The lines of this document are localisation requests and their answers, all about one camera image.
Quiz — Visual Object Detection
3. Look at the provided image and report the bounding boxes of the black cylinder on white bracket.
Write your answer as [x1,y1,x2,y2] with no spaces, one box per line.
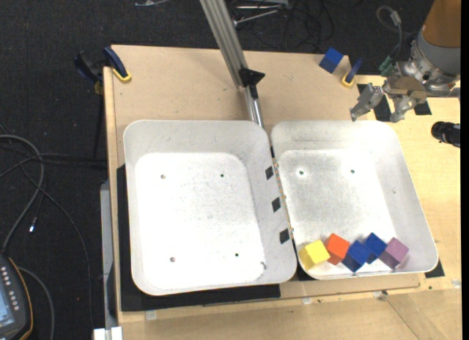
[430,120,462,149]

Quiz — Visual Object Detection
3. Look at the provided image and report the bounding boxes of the pale wood board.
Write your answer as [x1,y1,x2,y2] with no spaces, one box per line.
[109,44,422,324]

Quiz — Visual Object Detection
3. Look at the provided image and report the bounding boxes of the orange cube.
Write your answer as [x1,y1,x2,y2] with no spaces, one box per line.
[324,232,351,267]

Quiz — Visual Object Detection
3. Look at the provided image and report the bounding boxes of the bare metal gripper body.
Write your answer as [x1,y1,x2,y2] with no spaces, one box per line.
[382,60,461,104]

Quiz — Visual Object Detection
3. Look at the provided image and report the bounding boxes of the blue cube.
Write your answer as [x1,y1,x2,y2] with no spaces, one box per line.
[318,47,345,75]
[341,240,373,273]
[363,232,388,265]

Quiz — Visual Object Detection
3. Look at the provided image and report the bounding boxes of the white plastic tray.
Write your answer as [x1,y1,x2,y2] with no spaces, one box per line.
[270,119,440,281]
[122,119,298,297]

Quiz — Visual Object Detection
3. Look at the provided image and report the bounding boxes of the yellow cube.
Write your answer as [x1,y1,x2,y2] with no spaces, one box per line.
[298,239,331,271]

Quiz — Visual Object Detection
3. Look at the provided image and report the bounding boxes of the purple cube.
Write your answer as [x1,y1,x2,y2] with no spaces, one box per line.
[378,237,410,270]

